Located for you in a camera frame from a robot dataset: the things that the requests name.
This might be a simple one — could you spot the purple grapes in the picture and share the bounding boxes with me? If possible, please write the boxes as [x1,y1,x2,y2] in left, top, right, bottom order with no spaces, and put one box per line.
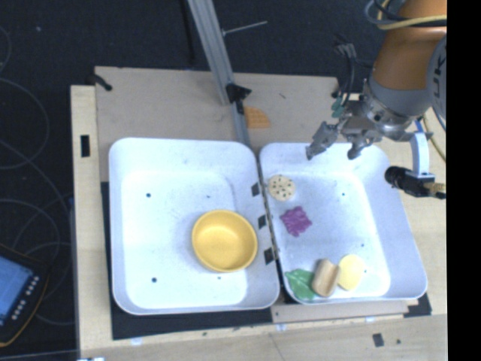
[279,205,313,238]

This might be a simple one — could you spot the tan bread roll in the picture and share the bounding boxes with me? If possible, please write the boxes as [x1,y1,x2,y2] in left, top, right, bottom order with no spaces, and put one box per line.
[311,258,341,298]

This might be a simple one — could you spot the black cylinder on white bracket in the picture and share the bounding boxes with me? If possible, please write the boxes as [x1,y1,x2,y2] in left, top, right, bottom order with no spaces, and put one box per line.
[383,132,437,198]

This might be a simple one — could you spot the orange waffle piece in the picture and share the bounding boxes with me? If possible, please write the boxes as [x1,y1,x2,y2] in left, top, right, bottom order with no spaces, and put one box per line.
[243,105,271,129]

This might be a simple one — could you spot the beige chocolate chip biscuit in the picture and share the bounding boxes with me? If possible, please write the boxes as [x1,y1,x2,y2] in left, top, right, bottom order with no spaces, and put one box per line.
[267,174,295,202]

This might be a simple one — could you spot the green leaf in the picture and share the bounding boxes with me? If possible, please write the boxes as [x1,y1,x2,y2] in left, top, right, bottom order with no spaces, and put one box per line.
[284,268,317,302]

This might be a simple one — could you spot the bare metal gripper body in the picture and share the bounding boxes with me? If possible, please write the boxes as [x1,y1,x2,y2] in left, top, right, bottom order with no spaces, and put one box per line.
[337,95,413,145]

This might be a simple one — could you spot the pale wood board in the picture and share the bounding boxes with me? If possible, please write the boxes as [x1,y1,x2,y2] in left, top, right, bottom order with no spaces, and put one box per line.
[93,65,411,323]

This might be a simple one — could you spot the yellow oval slice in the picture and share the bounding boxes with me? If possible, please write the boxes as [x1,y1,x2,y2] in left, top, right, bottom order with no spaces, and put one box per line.
[337,253,366,291]

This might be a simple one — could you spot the white plastic tray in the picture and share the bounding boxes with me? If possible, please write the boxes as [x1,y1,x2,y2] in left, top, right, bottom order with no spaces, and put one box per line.
[258,141,428,305]
[108,137,281,316]

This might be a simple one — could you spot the yellow bowl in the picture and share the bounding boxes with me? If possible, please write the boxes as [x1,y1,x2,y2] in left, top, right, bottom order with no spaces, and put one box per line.
[191,209,259,274]

